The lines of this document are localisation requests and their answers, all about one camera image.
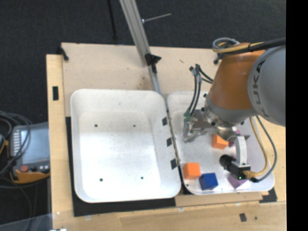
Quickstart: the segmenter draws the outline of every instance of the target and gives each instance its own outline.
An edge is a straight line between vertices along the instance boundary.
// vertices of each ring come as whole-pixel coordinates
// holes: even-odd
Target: orange block
[[[214,134],[212,136],[212,147],[218,148],[218,149],[225,149],[226,146],[229,145],[228,141],[223,140],[220,136],[217,134]]]
[[[187,163],[183,167],[183,176],[186,180],[195,180],[201,176],[199,163]]]

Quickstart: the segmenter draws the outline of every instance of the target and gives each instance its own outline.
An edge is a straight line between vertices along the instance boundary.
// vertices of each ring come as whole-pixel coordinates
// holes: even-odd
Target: wooden table
[[[176,206],[164,209],[117,212],[74,217],[65,117],[70,116],[70,96],[81,88],[151,90],[148,70],[142,67],[136,47],[63,43],[69,57],[47,55],[48,114],[51,150],[51,205],[53,228],[74,230],[286,230],[285,128],[262,120],[278,151],[274,170],[277,202],[260,203],[268,192],[241,192],[175,197]],[[200,64],[211,77],[217,70],[216,54],[208,49],[151,47],[162,57],[157,64],[163,96],[193,90],[189,67]],[[209,91],[210,84],[202,90]],[[54,90],[58,89],[58,98]],[[270,142],[259,129],[269,160]]]

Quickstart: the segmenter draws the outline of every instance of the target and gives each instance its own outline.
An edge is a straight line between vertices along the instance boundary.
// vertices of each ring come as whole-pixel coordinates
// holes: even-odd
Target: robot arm
[[[250,172],[246,161],[245,139],[249,136],[238,136],[232,128],[256,115],[285,126],[285,39],[257,44],[256,51],[248,43],[234,44],[222,50],[227,54],[218,67],[204,108],[185,118],[183,140],[212,131],[226,141],[234,141],[236,158],[223,155],[220,164],[236,178],[250,179],[260,174]]]

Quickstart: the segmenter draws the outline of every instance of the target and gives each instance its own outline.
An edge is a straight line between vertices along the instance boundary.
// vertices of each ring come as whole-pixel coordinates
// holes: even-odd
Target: dark floor
[[[259,42],[286,36],[286,0],[136,0],[150,46],[211,48],[220,37]],[[0,0],[0,110],[48,120],[46,54],[61,42],[132,45],[119,0]],[[47,210],[47,184],[25,190],[36,215]],[[0,224],[27,218],[19,190],[0,188]]]

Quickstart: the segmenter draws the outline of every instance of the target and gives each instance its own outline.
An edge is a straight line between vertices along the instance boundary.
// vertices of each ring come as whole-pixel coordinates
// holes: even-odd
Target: purple object
[[[238,180],[236,179],[234,176],[229,175],[228,176],[228,181],[230,182],[230,184],[232,185],[232,187],[234,189],[238,188],[239,186],[243,185],[245,182],[247,182],[247,179],[244,180]]]
[[[241,132],[239,130],[234,131],[237,135],[241,135]],[[234,141],[229,141],[229,147],[234,145]]]
[[[202,190],[211,190],[218,186],[215,173],[203,174],[199,177],[199,182]]]

